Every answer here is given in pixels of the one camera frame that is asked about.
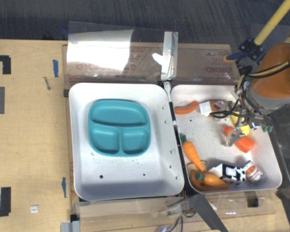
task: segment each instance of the teal divided plate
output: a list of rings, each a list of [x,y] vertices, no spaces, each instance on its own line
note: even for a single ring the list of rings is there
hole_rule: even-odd
[[[106,156],[128,157],[145,153],[150,145],[146,109],[127,100],[98,100],[88,114],[91,147]]]

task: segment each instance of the black corner marker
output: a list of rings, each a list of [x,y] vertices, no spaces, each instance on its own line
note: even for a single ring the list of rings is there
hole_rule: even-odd
[[[11,187],[1,188],[0,217],[6,217],[11,212]]]
[[[2,62],[2,74],[11,74],[11,58],[8,55],[0,55],[0,62]]]

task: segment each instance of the wooden table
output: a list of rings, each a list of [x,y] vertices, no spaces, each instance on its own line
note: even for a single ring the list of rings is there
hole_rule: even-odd
[[[9,55],[12,61],[12,73],[6,75],[2,74],[0,63],[0,87],[5,87],[5,111],[0,114],[0,189],[11,187],[11,212],[0,217],[0,232],[54,232],[60,231],[61,222],[70,221],[70,168],[63,96],[62,47],[66,44],[66,41],[0,40],[0,55]],[[54,76],[54,59],[58,61],[58,77]],[[66,197],[61,185],[63,178]],[[39,206],[37,213],[30,212],[32,205]],[[274,214],[222,221],[230,231],[290,231],[281,200],[275,195],[273,206]],[[126,231],[154,232],[158,227]],[[209,227],[204,222],[184,225],[185,232],[206,230]],[[89,225],[83,224],[81,231],[90,231]]]

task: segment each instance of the yellow stick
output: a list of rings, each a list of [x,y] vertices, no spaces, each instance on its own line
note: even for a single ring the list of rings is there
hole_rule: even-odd
[[[280,7],[276,10],[274,15],[268,21],[268,23],[264,26],[258,36],[255,38],[254,43],[256,45],[262,45],[265,39],[269,36],[269,34],[274,30],[274,28],[278,25],[281,19],[286,15],[286,13],[290,10],[290,0],[284,0]]]

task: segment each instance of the can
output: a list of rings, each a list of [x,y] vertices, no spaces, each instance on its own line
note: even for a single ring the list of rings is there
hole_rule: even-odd
[[[243,169],[245,170],[247,179],[252,183],[258,182],[263,176],[263,172],[252,161],[248,161]]]

